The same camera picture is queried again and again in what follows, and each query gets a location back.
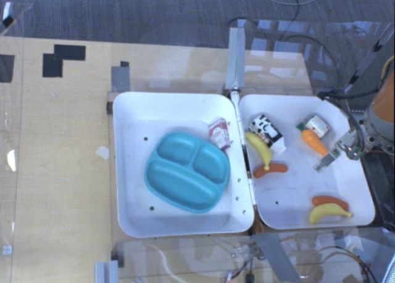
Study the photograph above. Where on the yellow banana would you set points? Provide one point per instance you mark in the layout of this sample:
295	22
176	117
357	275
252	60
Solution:
324	212
261	149

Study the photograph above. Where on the orange carrot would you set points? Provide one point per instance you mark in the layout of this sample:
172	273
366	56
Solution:
314	143

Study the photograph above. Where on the orange sausage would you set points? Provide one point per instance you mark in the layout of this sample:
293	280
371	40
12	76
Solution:
328	200
276	168

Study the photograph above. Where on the black and white carton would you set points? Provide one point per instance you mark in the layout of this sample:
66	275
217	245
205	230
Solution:
265	129

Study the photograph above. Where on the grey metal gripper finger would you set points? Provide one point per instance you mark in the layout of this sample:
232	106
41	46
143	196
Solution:
327	161

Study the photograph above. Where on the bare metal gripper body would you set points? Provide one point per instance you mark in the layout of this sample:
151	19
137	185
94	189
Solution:
350	143

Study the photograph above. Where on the blue divided plate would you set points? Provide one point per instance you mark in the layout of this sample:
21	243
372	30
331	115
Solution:
185	177

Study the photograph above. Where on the white plastic tray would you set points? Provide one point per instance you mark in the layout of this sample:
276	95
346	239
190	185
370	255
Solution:
296	180
135	121

